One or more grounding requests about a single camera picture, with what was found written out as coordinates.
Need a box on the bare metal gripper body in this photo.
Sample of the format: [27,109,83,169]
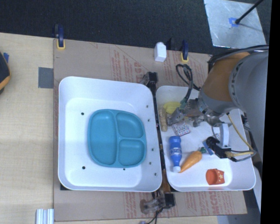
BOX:
[182,98,223,127]

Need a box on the brown cardboard board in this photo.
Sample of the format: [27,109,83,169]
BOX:
[43,38,257,224]

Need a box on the black cylinder on white bracket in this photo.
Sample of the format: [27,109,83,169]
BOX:
[202,122,235,160]

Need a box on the blue divided plate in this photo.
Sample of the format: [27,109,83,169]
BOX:
[85,108,149,170]

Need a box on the orange cup with yellow star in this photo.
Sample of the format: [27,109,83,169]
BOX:
[205,167,226,187]

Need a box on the white plastic tray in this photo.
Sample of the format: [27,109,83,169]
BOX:
[53,75,168,195]
[151,84,261,197]

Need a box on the small white bottle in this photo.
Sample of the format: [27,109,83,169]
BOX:
[153,41,168,63]

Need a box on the blue bottle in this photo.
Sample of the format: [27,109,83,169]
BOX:
[166,135,183,173]

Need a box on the white printed packet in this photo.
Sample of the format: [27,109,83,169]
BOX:
[171,122,192,137]

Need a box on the orange carrot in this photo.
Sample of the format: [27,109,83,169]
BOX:
[179,145,208,175]

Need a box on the yellow corn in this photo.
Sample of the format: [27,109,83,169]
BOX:
[162,100,182,116]

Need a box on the beige lumpy toy food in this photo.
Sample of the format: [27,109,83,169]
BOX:
[158,108,170,132]

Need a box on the blue block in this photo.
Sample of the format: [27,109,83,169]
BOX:
[201,139,215,156]

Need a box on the black block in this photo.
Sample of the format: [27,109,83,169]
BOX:
[164,193,176,209]
[147,72,159,85]

